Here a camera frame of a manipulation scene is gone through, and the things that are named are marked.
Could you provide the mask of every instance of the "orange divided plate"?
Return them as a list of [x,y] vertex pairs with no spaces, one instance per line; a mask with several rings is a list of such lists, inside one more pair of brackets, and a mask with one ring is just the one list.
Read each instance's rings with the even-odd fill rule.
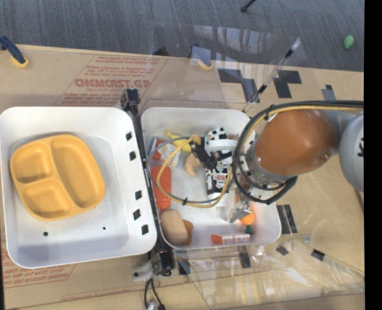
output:
[[105,182],[88,145],[69,134],[19,147],[10,158],[19,197],[35,218],[51,221],[85,212],[105,196]]

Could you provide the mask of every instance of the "white plastic tray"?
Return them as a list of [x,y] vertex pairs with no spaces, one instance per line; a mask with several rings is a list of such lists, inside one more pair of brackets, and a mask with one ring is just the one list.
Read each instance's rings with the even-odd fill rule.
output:
[[[21,145],[56,134],[73,134],[86,142],[103,173],[106,194],[89,211],[44,222],[21,203],[9,159]],[[130,256],[155,245],[156,226],[136,134],[122,110],[10,108],[0,115],[0,164],[7,249],[17,265],[37,268]]]
[[[150,152],[150,145],[154,137],[169,140],[165,136],[166,130],[179,136],[198,134],[204,136],[207,132],[218,127],[224,127],[227,134],[240,134],[249,117],[238,111],[230,109],[206,108],[162,108],[154,107],[146,110],[141,116],[145,145]],[[204,168],[197,169],[197,177],[190,177],[184,170],[183,164],[188,153],[182,152],[180,162],[172,169],[172,194],[189,200],[206,200],[206,183]],[[235,204],[234,192],[226,194],[221,200],[222,206],[213,208],[193,208],[182,206],[172,201],[171,209],[176,209],[182,219],[194,224],[192,243],[190,245],[172,245],[175,249],[203,249],[219,247],[221,245],[211,242],[213,233],[241,233],[245,226],[240,222],[228,223],[226,214]],[[266,244],[276,241],[281,234],[281,223],[274,203],[253,203],[256,220],[252,225],[254,234],[250,243]]]

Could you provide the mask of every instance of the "gray floor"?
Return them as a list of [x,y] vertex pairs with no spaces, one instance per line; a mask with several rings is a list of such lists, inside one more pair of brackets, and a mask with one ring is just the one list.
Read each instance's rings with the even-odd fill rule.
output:
[[[365,0],[0,0],[0,36],[22,44],[186,57],[192,43],[212,59],[271,63],[271,35],[286,50],[301,38],[307,61],[288,64],[363,71]],[[346,50],[344,38],[354,45]]]

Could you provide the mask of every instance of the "green object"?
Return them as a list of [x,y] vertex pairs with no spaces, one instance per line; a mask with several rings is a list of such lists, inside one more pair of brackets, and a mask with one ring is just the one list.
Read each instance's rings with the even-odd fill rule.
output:
[[353,38],[353,36],[352,36],[352,35],[347,36],[347,37],[345,38],[345,42],[344,42],[344,44],[345,44],[345,48],[346,48],[346,49],[349,49],[351,46],[353,46],[353,44],[354,44],[354,38]]
[[245,228],[244,233],[254,234],[254,231],[253,231],[253,228],[251,227],[251,225],[247,225],[247,227]]

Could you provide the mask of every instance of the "cardboard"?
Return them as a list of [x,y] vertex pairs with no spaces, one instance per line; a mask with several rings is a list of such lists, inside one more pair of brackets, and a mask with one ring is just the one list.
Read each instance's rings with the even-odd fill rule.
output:
[[[7,51],[0,51],[0,114],[14,106],[118,106],[126,87],[139,90],[141,113],[150,107],[241,110],[246,106],[243,84],[221,81],[217,70],[239,70],[245,79],[252,79],[259,88],[274,69],[270,65],[213,61],[214,68],[206,71],[187,58],[28,45],[18,47],[29,60],[26,68],[18,68],[11,62]],[[289,101],[363,99],[363,73],[294,67],[284,70],[299,75],[301,83],[289,83],[279,77],[264,91],[261,102],[253,105],[256,112],[271,104]],[[277,242],[293,240],[311,251],[315,249],[326,254],[326,258],[332,258],[334,263],[342,262],[344,268],[353,268],[359,273],[364,271],[361,200],[342,177],[336,157],[319,170],[299,177],[297,185],[278,205],[282,208],[290,206],[296,231],[282,235]],[[5,222],[1,194],[0,209],[3,236]],[[2,240],[2,254],[6,309],[30,306],[36,306],[35,309],[91,309],[91,304],[96,309],[117,309],[121,307],[120,302],[124,309],[143,306],[145,283],[135,281],[130,269],[144,264],[146,254],[36,270],[16,266],[8,256],[5,239]],[[156,278],[160,297],[166,305],[172,304],[170,309],[250,307],[321,297],[324,296],[321,291],[328,283],[320,280],[310,292],[301,283],[292,287],[292,280],[280,280],[271,265],[245,271],[238,255],[232,256],[235,260],[223,255],[219,258],[222,258],[222,265],[204,266],[193,278],[180,275],[177,270],[171,277]],[[296,261],[288,265],[285,269],[290,272],[297,270],[296,266],[302,268]],[[339,271],[336,265],[332,268],[333,272]],[[356,279],[359,289],[362,279],[358,275]],[[259,282],[272,282],[274,294]],[[346,288],[341,292],[342,295],[354,293],[364,293],[364,289]]]

